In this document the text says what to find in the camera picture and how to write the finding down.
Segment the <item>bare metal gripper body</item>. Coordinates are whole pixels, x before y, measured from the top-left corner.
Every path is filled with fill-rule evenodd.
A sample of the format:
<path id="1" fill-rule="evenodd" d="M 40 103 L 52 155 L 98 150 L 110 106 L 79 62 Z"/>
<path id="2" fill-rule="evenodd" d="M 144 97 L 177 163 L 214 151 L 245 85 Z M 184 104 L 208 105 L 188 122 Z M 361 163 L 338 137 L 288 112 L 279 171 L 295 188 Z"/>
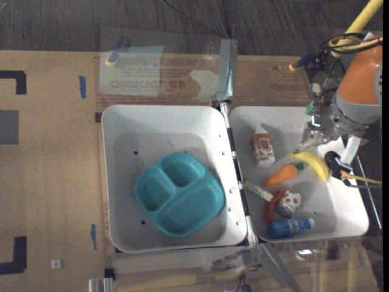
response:
<path id="1" fill-rule="evenodd" d="M 361 137 L 369 129 L 369 124 L 355 122 L 339 112 L 337 108 L 333 111 L 332 108 L 321 107 L 313 110 L 307 128 L 316 131 L 315 139 L 319 132 L 330 132 L 334 139 L 338 139 L 343 136 Z"/>

